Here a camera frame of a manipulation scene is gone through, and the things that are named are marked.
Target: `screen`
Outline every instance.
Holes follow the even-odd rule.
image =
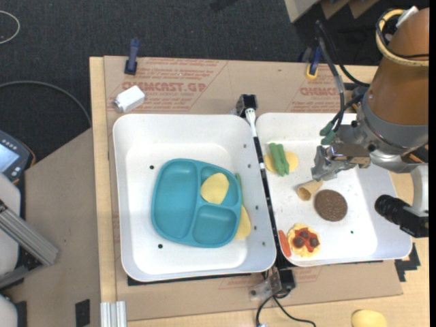
[[[19,157],[19,154],[0,144],[0,172],[5,172]]]

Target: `wooden table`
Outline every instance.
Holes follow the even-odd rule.
[[[349,67],[351,73],[363,81],[371,81],[375,68]],[[106,122],[106,94],[104,82],[104,59],[90,58],[91,104],[93,114],[93,141],[95,158],[95,186],[99,239],[99,273],[102,302],[116,302],[116,277],[114,269],[114,239],[112,231],[112,205],[110,197],[110,169],[108,163],[108,130]],[[413,186],[407,175],[392,175],[399,197],[406,202],[413,198]],[[348,300],[322,304],[288,307],[291,315],[313,320],[317,327],[351,326],[351,315],[358,309],[380,311],[392,327],[430,326],[429,309],[429,240],[414,240],[421,266],[406,273],[407,282],[402,283],[404,294],[386,298]],[[269,326],[308,326],[291,322],[279,308],[264,309],[260,318]],[[255,311],[235,311],[158,320],[130,322],[129,326],[190,326],[212,327],[255,326]]]

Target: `blue clamp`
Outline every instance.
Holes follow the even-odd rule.
[[[306,69],[306,77],[309,80],[315,80],[318,75],[318,65],[320,64],[321,59],[321,50],[319,47],[315,49],[315,52],[313,53],[312,62],[307,65]]]
[[[130,52],[129,59],[125,62],[124,73],[129,75],[136,74],[136,67],[138,66],[138,62],[136,61],[136,57],[138,56],[139,51],[139,39],[135,38],[130,41]]]

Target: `black floor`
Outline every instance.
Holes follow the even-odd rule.
[[[348,7],[325,22],[345,64],[377,65],[373,26],[388,8],[419,8],[430,0],[381,0],[358,19]],[[0,0],[21,31],[0,44],[0,86],[49,82],[90,111],[89,57],[126,55],[139,37],[140,56],[295,62],[325,21],[314,6],[295,24],[284,0]],[[0,42],[14,32],[0,14]],[[0,88],[0,129],[22,140],[38,159],[86,130],[68,97],[43,87]]]

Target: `blue divided plate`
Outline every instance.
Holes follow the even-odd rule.
[[[200,195],[203,182],[223,173],[229,189],[221,204]],[[241,192],[236,177],[210,163],[192,159],[166,162],[159,174],[151,202],[151,221],[168,240],[197,247],[221,247],[235,236],[240,219]]]

